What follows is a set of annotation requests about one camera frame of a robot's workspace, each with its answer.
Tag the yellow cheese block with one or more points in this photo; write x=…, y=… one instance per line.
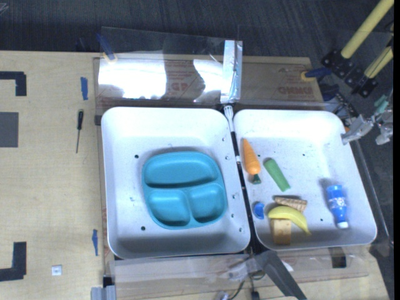
x=280, y=233

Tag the orange carrot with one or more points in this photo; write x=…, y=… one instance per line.
x=251, y=159

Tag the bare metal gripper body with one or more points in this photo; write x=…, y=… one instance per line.
x=385, y=119

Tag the small blue curved piece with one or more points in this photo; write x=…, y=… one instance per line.
x=258, y=210

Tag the green cylinder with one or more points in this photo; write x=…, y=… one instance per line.
x=276, y=174

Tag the white plastic tray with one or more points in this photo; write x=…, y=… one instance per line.
x=125, y=167
x=312, y=167

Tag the small white square piece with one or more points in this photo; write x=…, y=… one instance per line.
x=56, y=270

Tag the blue bottle with white cap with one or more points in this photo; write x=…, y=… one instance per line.
x=336, y=203

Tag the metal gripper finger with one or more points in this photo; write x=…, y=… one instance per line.
x=356, y=129
x=384, y=136

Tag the blue divided plate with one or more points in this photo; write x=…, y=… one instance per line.
x=181, y=170

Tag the yellow banana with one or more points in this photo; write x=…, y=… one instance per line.
x=289, y=214

